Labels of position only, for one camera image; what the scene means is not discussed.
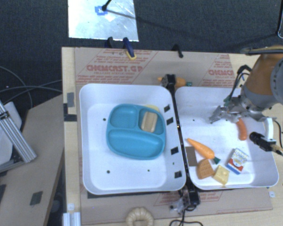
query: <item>brown toy food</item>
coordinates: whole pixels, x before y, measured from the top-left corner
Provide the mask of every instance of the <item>brown toy food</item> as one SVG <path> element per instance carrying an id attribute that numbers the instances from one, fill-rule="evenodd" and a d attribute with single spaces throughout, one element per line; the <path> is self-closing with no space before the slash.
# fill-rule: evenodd
<path id="1" fill-rule="evenodd" d="M 214 170 L 208 159 L 201 160 L 197 165 L 197 176 L 199 179 L 208 178 L 214 175 Z"/>

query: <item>beige ring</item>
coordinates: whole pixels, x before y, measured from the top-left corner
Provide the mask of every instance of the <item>beige ring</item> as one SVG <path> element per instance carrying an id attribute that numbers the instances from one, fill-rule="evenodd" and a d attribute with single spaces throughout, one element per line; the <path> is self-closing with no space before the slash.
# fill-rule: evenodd
<path id="1" fill-rule="evenodd" d="M 144 220 L 147 226 L 154 226 L 154 218 L 152 214 L 145 208 L 135 208 L 126 217 L 127 226 L 134 226 L 137 220 Z"/>

